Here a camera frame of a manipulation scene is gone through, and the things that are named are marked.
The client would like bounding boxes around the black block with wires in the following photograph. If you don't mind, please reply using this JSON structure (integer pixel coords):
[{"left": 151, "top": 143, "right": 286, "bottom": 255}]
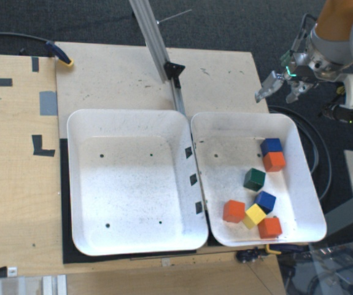
[{"left": 236, "top": 248, "right": 260, "bottom": 264}]

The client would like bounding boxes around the pale wood board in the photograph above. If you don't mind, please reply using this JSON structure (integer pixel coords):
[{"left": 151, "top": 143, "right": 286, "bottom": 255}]
[{"left": 55, "top": 41, "right": 281, "bottom": 266}]

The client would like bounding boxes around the black cylinder on white bracket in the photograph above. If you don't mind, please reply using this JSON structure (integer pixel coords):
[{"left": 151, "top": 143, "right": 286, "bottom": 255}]
[{"left": 321, "top": 73, "right": 353, "bottom": 124}]

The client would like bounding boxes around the blue cube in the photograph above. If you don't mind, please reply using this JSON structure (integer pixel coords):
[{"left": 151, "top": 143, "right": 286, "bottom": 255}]
[
  {"left": 260, "top": 138, "right": 284, "bottom": 157},
  {"left": 254, "top": 191, "right": 277, "bottom": 214}
]

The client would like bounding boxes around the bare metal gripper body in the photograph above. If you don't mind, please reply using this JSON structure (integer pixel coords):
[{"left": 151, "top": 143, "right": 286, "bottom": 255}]
[{"left": 287, "top": 51, "right": 347, "bottom": 84}]

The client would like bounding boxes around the orange cube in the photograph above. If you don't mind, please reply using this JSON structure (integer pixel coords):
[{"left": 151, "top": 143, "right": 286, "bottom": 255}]
[
  {"left": 222, "top": 199, "right": 246, "bottom": 224},
  {"left": 257, "top": 216, "right": 284, "bottom": 240},
  {"left": 262, "top": 151, "right": 287, "bottom": 173}
]

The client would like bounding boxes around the white plastic tray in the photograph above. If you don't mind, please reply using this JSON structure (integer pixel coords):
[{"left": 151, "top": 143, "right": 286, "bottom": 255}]
[
  {"left": 66, "top": 108, "right": 209, "bottom": 257},
  {"left": 190, "top": 111, "right": 328, "bottom": 248}
]

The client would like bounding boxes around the yellow cube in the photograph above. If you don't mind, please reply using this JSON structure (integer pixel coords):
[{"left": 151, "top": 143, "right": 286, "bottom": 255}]
[{"left": 242, "top": 203, "right": 267, "bottom": 230}]

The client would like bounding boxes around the green cube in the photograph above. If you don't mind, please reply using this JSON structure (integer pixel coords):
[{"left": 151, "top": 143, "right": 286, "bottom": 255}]
[{"left": 242, "top": 168, "right": 266, "bottom": 192}]

